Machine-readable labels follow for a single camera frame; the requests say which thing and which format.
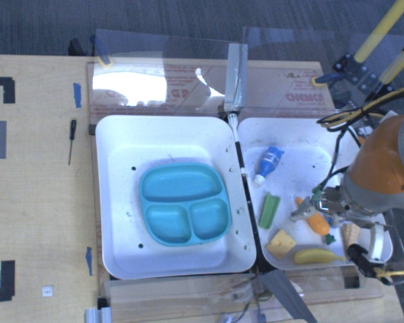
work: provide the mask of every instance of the white tray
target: white tray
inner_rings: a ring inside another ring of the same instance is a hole
[[[331,167],[331,156],[334,152],[337,133],[326,131],[315,119],[309,118],[247,118],[238,126],[246,174],[249,177],[248,186],[257,223],[259,222],[265,196],[268,192],[280,196],[280,204],[273,219],[271,229],[259,227],[259,237],[266,260],[274,267],[283,270],[304,268],[322,268],[326,266],[341,266],[353,264],[351,261],[342,263],[336,261],[329,264],[307,264],[298,266],[293,261],[296,251],[303,248],[327,248],[339,256],[344,256],[343,242],[339,228],[331,228],[330,234],[337,240],[326,245],[325,237],[311,230],[305,220],[292,222],[290,214],[297,209],[296,197],[305,198],[311,190],[325,179]],[[256,171],[262,154],[268,146],[276,146],[284,151],[281,161],[274,172],[267,176],[262,186],[254,182]],[[339,157],[336,168],[350,165],[358,152],[349,133],[340,142]],[[338,178],[332,178],[329,186],[339,183]],[[374,221],[384,223],[382,215]],[[284,258],[277,260],[268,252],[265,245],[280,230],[285,230],[295,239],[295,247]],[[370,230],[361,229],[358,243],[369,249]],[[393,251],[388,232],[384,234],[382,259],[388,260]]]
[[[212,117],[107,116],[96,127],[107,271],[119,279],[240,273],[256,259],[238,156],[230,127]],[[231,210],[227,234],[194,246],[165,246],[145,227],[139,180],[154,166],[201,162],[222,177]]]

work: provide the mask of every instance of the screwdriver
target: screwdriver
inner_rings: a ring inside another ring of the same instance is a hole
[[[70,165],[70,158],[72,156],[72,143],[75,138],[75,131],[76,131],[76,120],[72,120],[70,122],[70,151],[69,151],[69,164]]]

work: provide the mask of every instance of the green block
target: green block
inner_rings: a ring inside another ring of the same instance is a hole
[[[269,229],[271,227],[279,203],[279,196],[272,196],[269,193],[267,194],[267,196],[265,197],[265,202],[263,203],[263,210],[261,219],[259,221],[259,227],[263,229]]]

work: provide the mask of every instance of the banana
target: banana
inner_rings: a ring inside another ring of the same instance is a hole
[[[345,261],[344,256],[338,256],[328,249],[310,248],[297,251],[294,254],[296,264],[330,263],[335,260]]]

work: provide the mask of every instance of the blue bottle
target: blue bottle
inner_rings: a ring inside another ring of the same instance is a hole
[[[275,170],[283,153],[284,151],[274,146],[270,146],[270,148],[268,148],[263,154],[262,160],[259,164],[259,172],[253,179],[258,186],[262,185],[266,176]]]

